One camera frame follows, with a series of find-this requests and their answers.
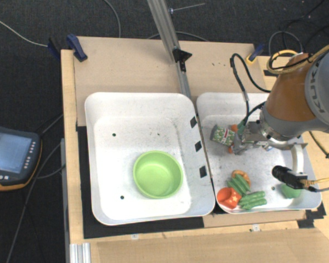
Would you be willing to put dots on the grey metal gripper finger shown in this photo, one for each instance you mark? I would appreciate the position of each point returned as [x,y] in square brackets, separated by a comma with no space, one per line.
[239,136]
[239,148]

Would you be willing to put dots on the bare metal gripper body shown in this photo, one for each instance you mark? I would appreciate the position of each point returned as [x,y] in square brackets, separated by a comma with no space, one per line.
[256,136]

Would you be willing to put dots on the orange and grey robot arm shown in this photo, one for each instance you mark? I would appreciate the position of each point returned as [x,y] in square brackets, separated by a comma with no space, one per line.
[293,97]

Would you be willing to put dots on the green and red can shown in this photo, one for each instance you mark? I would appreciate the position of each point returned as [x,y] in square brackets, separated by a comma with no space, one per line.
[222,135]

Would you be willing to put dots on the orange pretzel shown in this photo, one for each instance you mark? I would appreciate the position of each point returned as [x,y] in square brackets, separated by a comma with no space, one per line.
[244,175]

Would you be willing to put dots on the white plastic tray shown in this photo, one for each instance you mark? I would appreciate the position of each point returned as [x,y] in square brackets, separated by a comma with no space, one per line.
[263,163]
[120,157]

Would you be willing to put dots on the green pea pod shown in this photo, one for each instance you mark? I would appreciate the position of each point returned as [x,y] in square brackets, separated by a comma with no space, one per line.
[252,200]
[237,184]

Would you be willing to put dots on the red fries carton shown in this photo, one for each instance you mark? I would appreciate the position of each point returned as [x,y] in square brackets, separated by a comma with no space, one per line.
[228,198]

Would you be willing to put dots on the green toy vegetable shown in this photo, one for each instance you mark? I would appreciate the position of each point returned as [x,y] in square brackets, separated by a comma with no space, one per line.
[289,192]

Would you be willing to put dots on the green bowl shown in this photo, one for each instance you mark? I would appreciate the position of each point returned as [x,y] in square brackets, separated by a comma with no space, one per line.
[157,174]

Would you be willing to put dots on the pale wood board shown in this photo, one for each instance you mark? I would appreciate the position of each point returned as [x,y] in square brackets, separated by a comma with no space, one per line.
[131,67]

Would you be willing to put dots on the black cylinder on white bracket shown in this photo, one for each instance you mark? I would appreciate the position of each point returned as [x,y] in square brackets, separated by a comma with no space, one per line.
[289,177]

